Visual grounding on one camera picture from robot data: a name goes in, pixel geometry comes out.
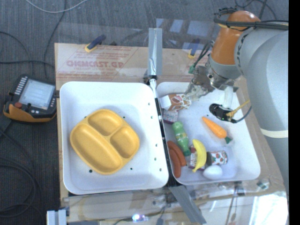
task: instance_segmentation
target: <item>green bottle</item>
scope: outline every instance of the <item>green bottle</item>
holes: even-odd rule
[[[191,155],[191,151],[188,148],[188,135],[183,128],[182,122],[177,121],[173,123],[172,128],[175,133],[177,144],[183,152],[183,155],[185,157]]]

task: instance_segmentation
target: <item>white tray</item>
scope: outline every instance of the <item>white tray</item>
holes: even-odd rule
[[[98,109],[111,109],[136,131],[140,148],[132,160],[111,175],[92,171],[71,147],[73,127]],[[143,83],[68,82],[60,89],[63,181],[83,195],[163,187],[169,177],[158,113],[151,88]]]
[[[157,95],[159,98],[171,93],[184,93],[188,87],[187,82],[162,82],[157,86]],[[228,155],[228,162],[222,165],[223,176],[218,180],[208,180],[202,175],[201,171],[192,172],[187,166],[182,167],[181,176],[177,181],[183,185],[197,185],[212,182],[241,181],[256,179],[260,174],[260,164],[253,147],[253,143],[244,120],[232,124],[217,119],[209,111],[209,106],[213,103],[222,104],[224,92],[214,90],[199,99],[192,102],[188,109],[180,110],[178,120],[183,123],[184,129],[189,137],[190,144],[192,139],[200,140],[207,151],[225,150]],[[233,95],[232,108],[239,106],[236,93]],[[226,145],[224,139],[217,138],[202,121],[202,116],[208,115],[208,118],[225,128],[233,138]],[[243,117],[239,110],[234,118]],[[166,140],[176,142],[172,126],[164,123]]]

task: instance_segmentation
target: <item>toy banana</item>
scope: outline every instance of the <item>toy banana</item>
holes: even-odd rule
[[[202,142],[197,139],[193,139],[193,145],[197,151],[197,162],[196,166],[193,169],[193,172],[196,172],[199,168],[203,167],[206,163],[206,148]]]

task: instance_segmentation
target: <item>sausage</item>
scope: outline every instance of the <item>sausage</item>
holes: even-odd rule
[[[173,174],[175,178],[179,178],[181,176],[181,165],[177,153],[173,149],[169,149],[169,154],[173,163]]]
[[[180,165],[181,165],[182,167],[185,166],[185,165],[187,165],[186,158],[184,157],[183,152],[182,152],[181,149],[178,147],[178,145],[177,145],[176,143],[174,143],[173,141],[171,141],[171,140],[169,140],[169,141],[167,142],[167,145],[168,145],[168,148],[169,148],[169,149],[173,149],[173,150],[176,152],[176,154],[177,154],[177,156],[178,156],[178,158],[179,158],[179,161],[180,161]]]

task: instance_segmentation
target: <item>yellow plate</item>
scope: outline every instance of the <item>yellow plate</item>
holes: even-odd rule
[[[109,109],[100,109],[71,131],[70,142],[78,156],[100,174],[113,174],[136,154],[140,139],[131,126]]]

